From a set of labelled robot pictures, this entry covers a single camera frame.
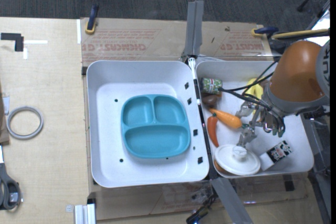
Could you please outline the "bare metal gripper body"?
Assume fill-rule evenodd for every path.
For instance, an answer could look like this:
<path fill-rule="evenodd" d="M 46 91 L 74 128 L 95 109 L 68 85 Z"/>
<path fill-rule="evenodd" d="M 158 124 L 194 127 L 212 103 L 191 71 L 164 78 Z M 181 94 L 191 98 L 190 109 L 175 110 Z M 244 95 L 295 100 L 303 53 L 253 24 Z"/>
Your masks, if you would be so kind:
<path fill-rule="evenodd" d="M 273 136 L 282 137 L 285 133 L 284 119 L 278 115 L 271 114 L 267 110 L 261 113 L 261 123 L 263 130 Z"/>

